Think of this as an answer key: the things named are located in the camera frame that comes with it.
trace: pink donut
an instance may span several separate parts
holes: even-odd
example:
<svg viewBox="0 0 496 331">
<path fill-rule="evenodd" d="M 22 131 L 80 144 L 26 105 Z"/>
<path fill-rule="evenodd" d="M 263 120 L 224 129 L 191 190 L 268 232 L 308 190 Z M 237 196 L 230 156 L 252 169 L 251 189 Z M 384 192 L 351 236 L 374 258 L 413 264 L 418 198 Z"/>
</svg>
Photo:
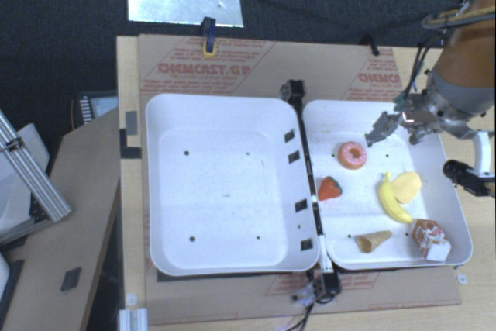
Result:
<svg viewBox="0 0 496 331">
<path fill-rule="evenodd" d="M 367 161 L 367 152 L 358 142 L 349 141 L 339 148 L 338 160 L 343 167 L 356 170 Z"/>
</svg>

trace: empty white tray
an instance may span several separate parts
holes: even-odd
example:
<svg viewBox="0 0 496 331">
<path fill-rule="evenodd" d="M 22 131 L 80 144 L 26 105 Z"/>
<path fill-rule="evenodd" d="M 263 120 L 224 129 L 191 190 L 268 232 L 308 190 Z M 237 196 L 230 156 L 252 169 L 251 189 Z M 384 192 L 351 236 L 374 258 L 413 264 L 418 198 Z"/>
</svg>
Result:
<svg viewBox="0 0 496 331">
<path fill-rule="evenodd" d="M 319 248 L 294 109 L 158 95 L 146 107 L 150 252 L 171 275 L 303 271 Z"/>
<path fill-rule="evenodd" d="M 364 133 L 372 130 L 383 111 L 394 113 L 393 107 L 384 102 L 346 101 L 313 101 L 305 106 L 316 186 L 330 175 L 343 188 L 340 197 L 319 202 L 328 254 L 351 270 L 463 264 L 470 259 L 472 243 L 456 190 L 443 175 L 446 155 L 439 135 L 410 145 L 407 130 L 398 127 L 386 140 L 367 148 Z M 366 148 L 362 168 L 348 170 L 339 164 L 338 149 L 346 141 Z M 452 245 L 445 263 L 425 260 L 410 235 L 412 225 L 394 221 L 382 209 L 377 188 L 386 171 L 391 179 L 405 171 L 420 175 L 422 189 L 405 209 L 414 219 L 433 219 L 441 225 Z M 390 230 L 393 236 L 372 253 L 361 253 L 355 236 L 379 230 Z"/>
</svg>

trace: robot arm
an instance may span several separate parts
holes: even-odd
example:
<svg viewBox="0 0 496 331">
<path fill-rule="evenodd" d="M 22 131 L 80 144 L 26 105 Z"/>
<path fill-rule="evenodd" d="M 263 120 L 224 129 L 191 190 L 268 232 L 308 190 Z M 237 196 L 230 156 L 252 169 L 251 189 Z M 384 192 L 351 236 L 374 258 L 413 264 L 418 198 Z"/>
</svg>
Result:
<svg viewBox="0 0 496 331">
<path fill-rule="evenodd" d="M 391 135 L 398 126 L 411 133 L 415 145 L 430 133 L 446 131 L 461 140 L 472 140 L 475 166 L 448 161 L 444 174 L 470 193 L 494 197 L 494 175 L 489 173 L 494 131 L 476 131 L 467 122 L 494 106 L 494 4 L 495 0 L 475 0 L 453 16 L 427 17 L 423 26 L 433 29 L 456 27 L 441 56 L 429 72 L 426 88 L 411 94 L 410 88 L 419 72 L 423 57 L 421 48 L 414 63 L 412 79 L 395 100 L 398 114 L 383 112 L 374 129 L 365 134 L 368 146 Z"/>
</svg>

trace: tray with toy food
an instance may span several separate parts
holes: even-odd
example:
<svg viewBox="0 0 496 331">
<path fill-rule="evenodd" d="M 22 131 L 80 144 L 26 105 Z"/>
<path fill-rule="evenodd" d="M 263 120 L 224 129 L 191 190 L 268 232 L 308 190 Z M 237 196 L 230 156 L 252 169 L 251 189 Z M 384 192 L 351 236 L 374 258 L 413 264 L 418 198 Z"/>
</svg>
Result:
<svg viewBox="0 0 496 331">
<path fill-rule="evenodd" d="M 367 148 L 364 133 L 384 110 L 392 105 L 318 100 L 298 118 L 277 98 L 153 97 L 146 141 L 157 268 L 175 276 L 303 271 L 322 250 L 350 270 L 469 260 L 439 136 L 412 146 L 398 129 Z M 426 229 L 415 240 L 418 219 L 443 234 Z"/>
</svg>

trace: yellow banana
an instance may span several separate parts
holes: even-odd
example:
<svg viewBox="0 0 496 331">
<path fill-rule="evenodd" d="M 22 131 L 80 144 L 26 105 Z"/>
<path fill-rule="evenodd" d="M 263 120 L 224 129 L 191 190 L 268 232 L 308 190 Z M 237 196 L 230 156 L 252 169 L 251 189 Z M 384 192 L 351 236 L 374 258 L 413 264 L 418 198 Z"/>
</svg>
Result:
<svg viewBox="0 0 496 331">
<path fill-rule="evenodd" d="M 411 223 L 412 216 L 398 203 L 394 196 L 393 188 L 390 182 L 391 173 L 387 172 L 384 180 L 379 185 L 379 199 L 385 212 L 395 221 Z"/>
</svg>

